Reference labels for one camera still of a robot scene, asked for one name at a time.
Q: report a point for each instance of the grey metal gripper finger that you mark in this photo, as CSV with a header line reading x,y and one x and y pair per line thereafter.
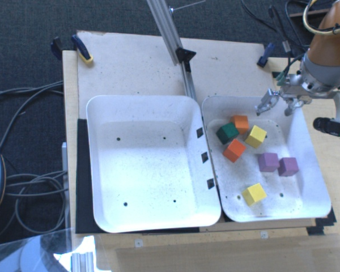
x,y
294,105
267,101

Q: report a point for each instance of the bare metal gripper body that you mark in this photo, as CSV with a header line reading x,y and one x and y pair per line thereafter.
x,y
297,91

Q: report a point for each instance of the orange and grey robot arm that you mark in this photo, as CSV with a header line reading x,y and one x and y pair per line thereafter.
x,y
330,47

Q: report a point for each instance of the orange cube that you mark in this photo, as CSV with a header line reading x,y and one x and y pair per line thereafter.
x,y
241,123
233,151

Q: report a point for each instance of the yellow cube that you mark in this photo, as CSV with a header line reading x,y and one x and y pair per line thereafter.
x,y
254,194
255,136

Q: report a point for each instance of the green cube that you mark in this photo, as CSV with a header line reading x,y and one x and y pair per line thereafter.
x,y
227,133

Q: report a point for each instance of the purple cube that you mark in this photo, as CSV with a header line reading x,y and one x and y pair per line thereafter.
x,y
288,166
268,162

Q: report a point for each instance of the white plastic tray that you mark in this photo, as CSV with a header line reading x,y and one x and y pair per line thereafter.
x,y
147,166
272,208

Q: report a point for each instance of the pale flat board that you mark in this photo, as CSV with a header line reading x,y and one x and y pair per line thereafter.
x,y
130,72

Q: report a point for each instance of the black cylinder on white bracket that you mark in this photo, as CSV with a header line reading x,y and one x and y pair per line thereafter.
x,y
328,125

